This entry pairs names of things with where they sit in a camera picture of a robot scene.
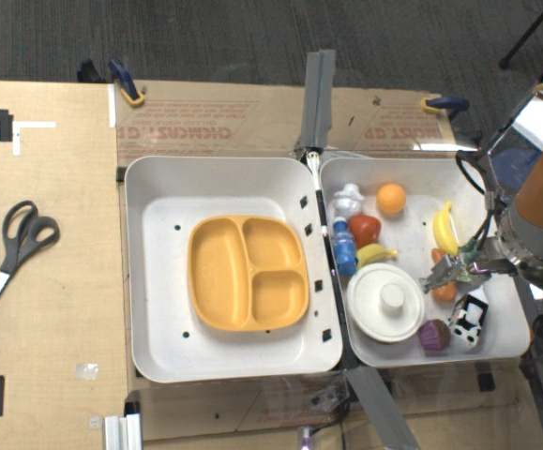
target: black scissors handle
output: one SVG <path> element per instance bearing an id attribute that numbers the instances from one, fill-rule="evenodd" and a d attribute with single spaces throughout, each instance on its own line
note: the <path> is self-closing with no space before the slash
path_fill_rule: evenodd
<path id="1" fill-rule="evenodd" d="M 10 222 L 24 207 L 29 207 L 29 211 L 19 223 L 15 236 L 9 237 Z M 38 235 L 42 230 L 52 230 L 52 232 L 45 238 L 38 240 Z M 0 266 L 0 271 L 12 276 L 25 260 L 41 248 L 56 243 L 60 236 L 56 220 L 50 217 L 38 217 L 38 208 L 35 203 L 30 200 L 17 203 L 8 210 L 2 224 L 6 256 Z"/>

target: yellow clamp pad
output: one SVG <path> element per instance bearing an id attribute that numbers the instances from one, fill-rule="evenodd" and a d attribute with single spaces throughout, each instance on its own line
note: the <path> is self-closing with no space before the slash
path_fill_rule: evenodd
<path id="1" fill-rule="evenodd" d="M 139 96 L 134 100 L 128 95 L 128 92 L 125 91 L 125 88 L 123 88 L 123 87 L 121 88 L 121 95 L 127 101 L 127 103 L 129 105 L 131 105 L 132 107 L 134 107 L 134 108 L 140 107 L 144 103 L 143 93 L 140 90 L 138 90 L 137 88 L 136 88 L 136 92 L 138 92 Z"/>
<path id="2" fill-rule="evenodd" d="M 421 107 L 421 110 L 423 112 L 429 113 L 431 115 L 437 115 L 438 113 L 440 113 L 441 109 L 436 109 L 436 108 L 430 107 L 428 105 L 428 100 L 429 100 L 429 98 L 427 98 L 427 97 L 421 98 L 421 101 L 419 101 L 419 106 Z"/>

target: blue clamp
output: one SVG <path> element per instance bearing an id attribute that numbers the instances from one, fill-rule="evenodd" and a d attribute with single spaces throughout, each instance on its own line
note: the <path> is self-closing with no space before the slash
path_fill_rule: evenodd
<path id="1" fill-rule="evenodd" d="M 459 97 L 438 97 L 428 99 L 421 98 L 421 110 L 425 113 L 438 114 L 440 110 L 450 110 L 448 114 L 450 120 L 453 120 L 459 112 L 469 110 L 469 100 Z"/>
<path id="2" fill-rule="evenodd" d="M 109 69 L 113 80 L 118 80 L 121 83 L 121 95 L 132 107 L 143 105 L 143 93 L 136 88 L 136 85 L 129 75 L 129 72 L 123 67 L 123 64 L 118 58 L 112 58 L 109 61 Z"/>

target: clear tape piece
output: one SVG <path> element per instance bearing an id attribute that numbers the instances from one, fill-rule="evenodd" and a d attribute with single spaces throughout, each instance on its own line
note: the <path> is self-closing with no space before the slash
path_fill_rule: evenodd
<path id="1" fill-rule="evenodd" d="M 75 378 L 81 380 L 95 380 L 98 377 L 98 364 L 77 364 Z"/>

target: orange fruit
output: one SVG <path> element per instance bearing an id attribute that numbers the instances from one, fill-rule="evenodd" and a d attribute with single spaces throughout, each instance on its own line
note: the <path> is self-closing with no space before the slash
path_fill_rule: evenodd
<path id="1" fill-rule="evenodd" d="M 398 184 L 382 186 L 376 195 L 377 207 L 385 214 L 397 214 L 404 208 L 406 192 Z"/>

